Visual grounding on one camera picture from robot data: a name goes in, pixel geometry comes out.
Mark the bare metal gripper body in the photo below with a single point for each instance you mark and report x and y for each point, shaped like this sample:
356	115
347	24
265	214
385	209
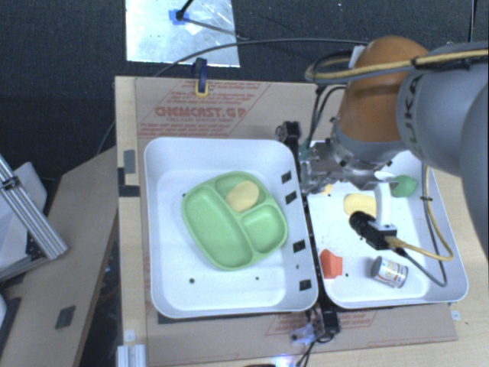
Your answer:
324	164

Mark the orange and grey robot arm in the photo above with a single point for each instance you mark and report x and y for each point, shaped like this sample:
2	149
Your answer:
431	121

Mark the small yellow piece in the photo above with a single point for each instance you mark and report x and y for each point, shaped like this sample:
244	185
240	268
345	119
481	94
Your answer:
327	189

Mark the yellow toy bread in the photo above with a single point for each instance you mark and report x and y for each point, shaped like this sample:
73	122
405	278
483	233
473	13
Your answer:
357	204

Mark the green round toy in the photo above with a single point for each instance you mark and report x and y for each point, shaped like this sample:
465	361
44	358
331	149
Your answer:
405	186

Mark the yellow toy potato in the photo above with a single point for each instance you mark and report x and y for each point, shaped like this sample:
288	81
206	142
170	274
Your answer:
242	196

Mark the orange toy carton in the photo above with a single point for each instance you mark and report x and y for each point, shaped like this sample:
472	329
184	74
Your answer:
329	263

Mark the brown cardboard board red print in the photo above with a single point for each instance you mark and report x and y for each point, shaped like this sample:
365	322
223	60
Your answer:
214	113

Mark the green divided plate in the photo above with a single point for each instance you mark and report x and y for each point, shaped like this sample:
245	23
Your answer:
214	224

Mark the small white printed can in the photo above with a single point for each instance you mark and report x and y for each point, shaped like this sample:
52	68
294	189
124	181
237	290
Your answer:
391	273

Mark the white plastic tray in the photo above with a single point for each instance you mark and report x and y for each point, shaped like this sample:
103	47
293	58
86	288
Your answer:
179	281
355	293

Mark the black cylinder on white bracket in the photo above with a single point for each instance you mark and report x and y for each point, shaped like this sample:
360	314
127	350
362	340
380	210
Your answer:
372	229

